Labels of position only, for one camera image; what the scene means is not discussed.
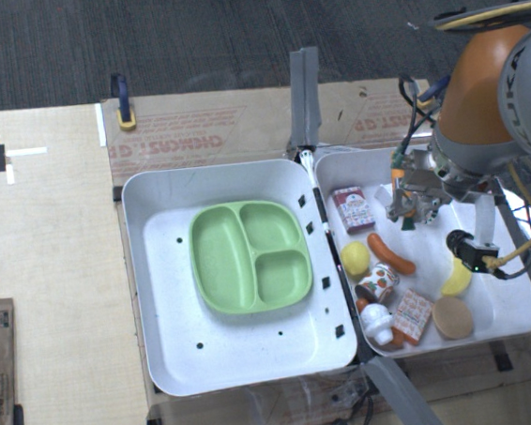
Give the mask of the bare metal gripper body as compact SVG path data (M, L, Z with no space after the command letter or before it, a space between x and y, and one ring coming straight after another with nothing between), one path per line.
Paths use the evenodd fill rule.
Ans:
M472 203L487 192L490 177L469 172L437 149L415 149L402 159L402 187L444 204L451 201Z

